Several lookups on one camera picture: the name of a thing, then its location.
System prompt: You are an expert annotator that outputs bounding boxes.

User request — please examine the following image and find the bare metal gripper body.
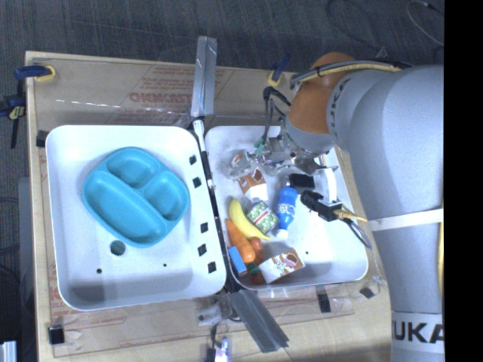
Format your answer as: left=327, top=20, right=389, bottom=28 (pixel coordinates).
left=260, top=136, right=328, bottom=176

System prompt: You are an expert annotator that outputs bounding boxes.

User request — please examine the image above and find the small orange and white carton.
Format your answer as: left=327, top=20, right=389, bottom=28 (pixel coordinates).
left=230, top=151, right=251, bottom=170

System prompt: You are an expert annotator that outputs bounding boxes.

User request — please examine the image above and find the blue and white bottle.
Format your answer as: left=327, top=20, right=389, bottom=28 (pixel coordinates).
left=276, top=186, right=299, bottom=240

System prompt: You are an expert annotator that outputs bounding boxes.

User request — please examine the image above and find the yellow banana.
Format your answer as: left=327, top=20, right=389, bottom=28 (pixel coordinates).
left=228, top=198, right=272, bottom=241

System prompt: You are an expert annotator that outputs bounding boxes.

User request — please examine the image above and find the green and white carton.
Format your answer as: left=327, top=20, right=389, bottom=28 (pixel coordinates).
left=246, top=201, right=280, bottom=235

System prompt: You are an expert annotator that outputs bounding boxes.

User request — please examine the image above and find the orange carrot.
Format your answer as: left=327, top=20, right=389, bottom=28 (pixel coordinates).
left=225, top=219, right=257, bottom=265

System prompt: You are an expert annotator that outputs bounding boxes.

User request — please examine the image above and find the red sausage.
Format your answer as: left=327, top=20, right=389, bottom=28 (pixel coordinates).
left=248, top=236, right=265, bottom=265

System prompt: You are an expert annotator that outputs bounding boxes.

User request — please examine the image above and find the blue block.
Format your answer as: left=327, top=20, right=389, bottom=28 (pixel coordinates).
left=227, top=245, right=248, bottom=277

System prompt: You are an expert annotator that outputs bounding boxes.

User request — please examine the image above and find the large orange and white carton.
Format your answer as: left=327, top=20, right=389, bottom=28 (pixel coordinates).
left=258, top=249, right=306, bottom=284

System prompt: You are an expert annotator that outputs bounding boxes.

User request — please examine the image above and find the white plastic tray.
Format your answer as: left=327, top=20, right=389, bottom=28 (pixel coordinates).
left=45, top=124, right=227, bottom=311
left=203, top=125, right=370, bottom=291

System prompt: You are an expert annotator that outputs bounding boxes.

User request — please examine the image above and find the green and red toy vegetable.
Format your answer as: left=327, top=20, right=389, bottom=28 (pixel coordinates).
left=247, top=262, right=266, bottom=285

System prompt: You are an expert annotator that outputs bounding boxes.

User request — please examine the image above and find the blue divided plate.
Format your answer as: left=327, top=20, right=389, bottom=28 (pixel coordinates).
left=82, top=146, right=191, bottom=248

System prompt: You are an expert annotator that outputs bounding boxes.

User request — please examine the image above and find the brown cardboard board red print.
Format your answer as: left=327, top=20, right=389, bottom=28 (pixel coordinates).
left=32, top=60, right=356, bottom=357

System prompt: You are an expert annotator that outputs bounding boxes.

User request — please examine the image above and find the black cylinder on white bracket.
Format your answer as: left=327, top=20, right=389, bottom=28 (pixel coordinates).
left=288, top=166, right=344, bottom=222

